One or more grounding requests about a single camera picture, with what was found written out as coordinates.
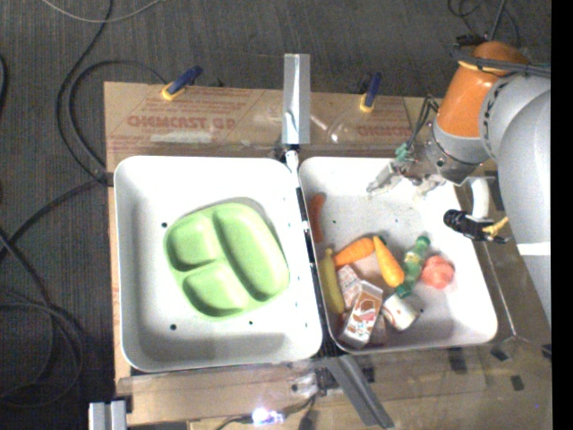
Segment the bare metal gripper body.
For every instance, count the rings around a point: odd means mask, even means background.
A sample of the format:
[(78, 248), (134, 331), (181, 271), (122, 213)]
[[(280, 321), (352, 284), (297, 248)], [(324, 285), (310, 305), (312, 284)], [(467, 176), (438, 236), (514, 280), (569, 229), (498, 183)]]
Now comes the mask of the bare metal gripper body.
[(462, 185), (478, 168), (478, 163), (467, 163), (442, 151), (437, 143), (413, 144), (401, 153), (401, 172), (421, 181), (450, 182)]

